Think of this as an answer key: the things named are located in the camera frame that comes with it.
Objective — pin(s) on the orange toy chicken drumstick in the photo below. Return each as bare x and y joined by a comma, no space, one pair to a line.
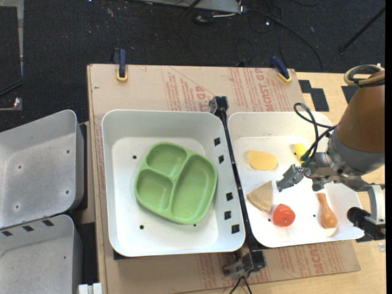
327,217

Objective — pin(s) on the green divided plate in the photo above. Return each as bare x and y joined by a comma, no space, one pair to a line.
186,188

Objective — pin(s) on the yellow toy cheese slice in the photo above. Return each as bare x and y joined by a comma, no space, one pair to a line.
261,160

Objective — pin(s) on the beige toy bread wedge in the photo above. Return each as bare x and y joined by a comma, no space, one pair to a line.
263,198

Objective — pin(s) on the white plastic tray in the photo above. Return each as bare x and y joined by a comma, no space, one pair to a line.
128,231
303,234

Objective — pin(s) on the black cylinder on white bracket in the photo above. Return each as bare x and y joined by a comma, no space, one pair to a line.
363,220

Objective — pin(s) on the brown cardboard board red print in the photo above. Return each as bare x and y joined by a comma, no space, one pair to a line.
190,84

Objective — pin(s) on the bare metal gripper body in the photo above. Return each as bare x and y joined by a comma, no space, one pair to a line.
325,166

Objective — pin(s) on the red toy tomato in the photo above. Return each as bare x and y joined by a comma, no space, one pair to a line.
283,215

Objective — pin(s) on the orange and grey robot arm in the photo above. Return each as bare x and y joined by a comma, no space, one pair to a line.
361,118

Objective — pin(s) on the yellow toy corn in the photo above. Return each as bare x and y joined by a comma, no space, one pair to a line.
300,150

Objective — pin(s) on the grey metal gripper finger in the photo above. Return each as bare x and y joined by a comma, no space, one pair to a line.
289,179
318,185

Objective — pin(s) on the thin black rod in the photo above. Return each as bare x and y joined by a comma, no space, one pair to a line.
236,170

